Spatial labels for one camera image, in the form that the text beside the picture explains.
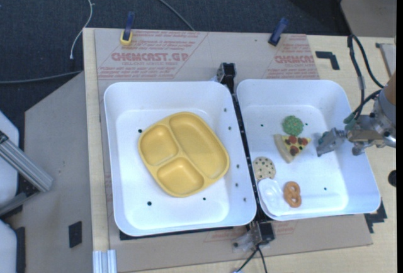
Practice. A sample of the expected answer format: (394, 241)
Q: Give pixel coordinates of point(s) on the white rounded plastic piece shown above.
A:
(273, 197)

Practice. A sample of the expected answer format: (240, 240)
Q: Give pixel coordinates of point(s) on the beige chocolate chip biscuit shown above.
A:
(264, 168)

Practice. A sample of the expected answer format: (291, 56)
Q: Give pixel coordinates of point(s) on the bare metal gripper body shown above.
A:
(368, 131)

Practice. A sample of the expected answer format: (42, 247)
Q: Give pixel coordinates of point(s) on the green doughnut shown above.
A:
(292, 124)

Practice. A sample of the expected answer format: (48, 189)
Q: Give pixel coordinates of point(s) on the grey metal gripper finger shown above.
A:
(336, 133)
(325, 147)

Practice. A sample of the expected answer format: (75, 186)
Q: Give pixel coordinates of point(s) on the brown cardboard board red print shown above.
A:
(195, 51)

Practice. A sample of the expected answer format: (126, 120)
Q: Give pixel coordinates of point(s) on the white plastic tray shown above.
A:
(132, 218)
(346, 171)

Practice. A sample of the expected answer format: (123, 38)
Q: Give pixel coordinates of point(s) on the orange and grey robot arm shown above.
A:
(388, 102)

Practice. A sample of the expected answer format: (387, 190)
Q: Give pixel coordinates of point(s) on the yellow divided plate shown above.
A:
(189, 146)

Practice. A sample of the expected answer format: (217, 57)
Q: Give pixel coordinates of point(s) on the thin black rod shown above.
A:
(245, 139)

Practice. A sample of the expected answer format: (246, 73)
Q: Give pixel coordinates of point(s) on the pizza slice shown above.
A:
(291, 146)

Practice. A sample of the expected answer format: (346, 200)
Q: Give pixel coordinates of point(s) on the orange pretzel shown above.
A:
(292, 194)

